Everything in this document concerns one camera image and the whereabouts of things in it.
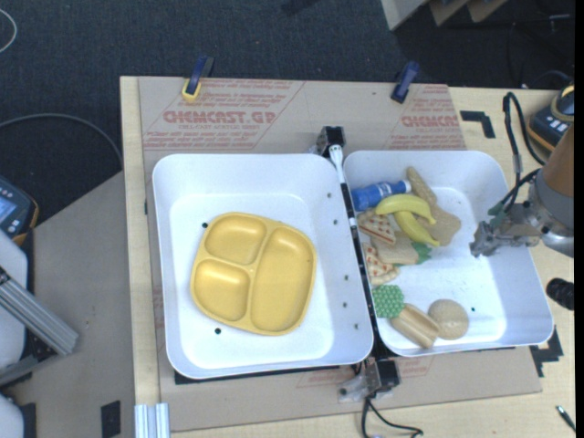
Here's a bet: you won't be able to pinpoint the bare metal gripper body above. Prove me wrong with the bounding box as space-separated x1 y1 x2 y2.
486 202 547 249

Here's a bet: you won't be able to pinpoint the blue and white bottle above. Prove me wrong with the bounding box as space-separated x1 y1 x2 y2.
349 179 413 213

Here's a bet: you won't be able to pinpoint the yellow divided plate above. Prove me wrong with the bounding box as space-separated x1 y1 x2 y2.
189 211 318 337

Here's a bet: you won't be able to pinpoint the thin black and white rod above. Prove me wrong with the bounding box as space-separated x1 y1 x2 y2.
328 145 381 360

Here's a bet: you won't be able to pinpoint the yellow banana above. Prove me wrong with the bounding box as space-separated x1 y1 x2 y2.
374 193 442 248

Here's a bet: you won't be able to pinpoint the tan bone-shaped biscuit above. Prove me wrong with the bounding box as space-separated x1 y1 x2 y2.
425 202 463 247

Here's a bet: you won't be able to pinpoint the black pen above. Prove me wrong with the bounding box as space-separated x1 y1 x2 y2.
555 404 576 431

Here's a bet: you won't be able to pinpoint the red and tan pizza slice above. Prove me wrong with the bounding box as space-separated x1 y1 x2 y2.
362 243 402 287
356 210 398 246

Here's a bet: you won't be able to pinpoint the round tan bread roll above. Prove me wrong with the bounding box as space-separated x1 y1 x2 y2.
427 297 471 341

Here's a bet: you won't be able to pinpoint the black cylinder on white bracket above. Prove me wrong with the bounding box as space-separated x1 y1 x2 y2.
546 277 575 311

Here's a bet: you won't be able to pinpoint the tan bread slice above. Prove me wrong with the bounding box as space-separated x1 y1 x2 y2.
375 235 421 266

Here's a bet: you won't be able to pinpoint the brown cardboard board red print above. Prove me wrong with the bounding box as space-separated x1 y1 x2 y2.
136 76 545 433

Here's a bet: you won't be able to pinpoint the black block with thin wires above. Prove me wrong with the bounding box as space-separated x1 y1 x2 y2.
337 357 402 403
314 125 346 155

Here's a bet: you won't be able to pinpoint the white plastic tray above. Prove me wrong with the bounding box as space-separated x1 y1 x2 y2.
341 150 556 359
151 152 376 380

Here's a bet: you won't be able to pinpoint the green grapes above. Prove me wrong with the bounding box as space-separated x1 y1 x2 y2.
370 284 406 319

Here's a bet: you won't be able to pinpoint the tan hot dog bun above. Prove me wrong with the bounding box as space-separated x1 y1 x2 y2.
390 302 442 350

